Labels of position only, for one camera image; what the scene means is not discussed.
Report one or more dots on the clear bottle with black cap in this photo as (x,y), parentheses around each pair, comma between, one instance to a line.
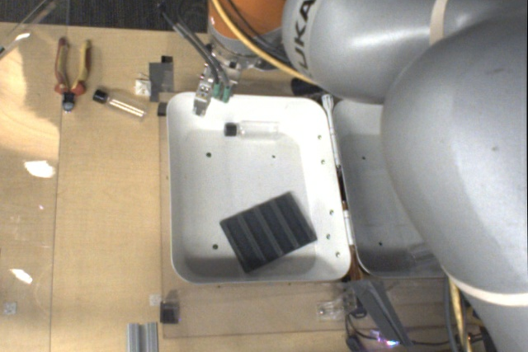
(119,105)
(255,128)

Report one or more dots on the white plastic tray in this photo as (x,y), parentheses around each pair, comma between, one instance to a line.
(363,193)
(247,177)

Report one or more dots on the black ribbed foam pad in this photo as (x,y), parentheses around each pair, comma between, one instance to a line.
(268,231)

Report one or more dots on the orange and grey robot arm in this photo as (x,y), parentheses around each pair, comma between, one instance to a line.
(371,33)

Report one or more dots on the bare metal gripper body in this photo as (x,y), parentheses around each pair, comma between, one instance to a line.
(205,83)

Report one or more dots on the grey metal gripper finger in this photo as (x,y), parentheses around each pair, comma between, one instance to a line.
(197,106)
(204,105)

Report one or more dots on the small white block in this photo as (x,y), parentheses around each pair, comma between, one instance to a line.
(142,87)

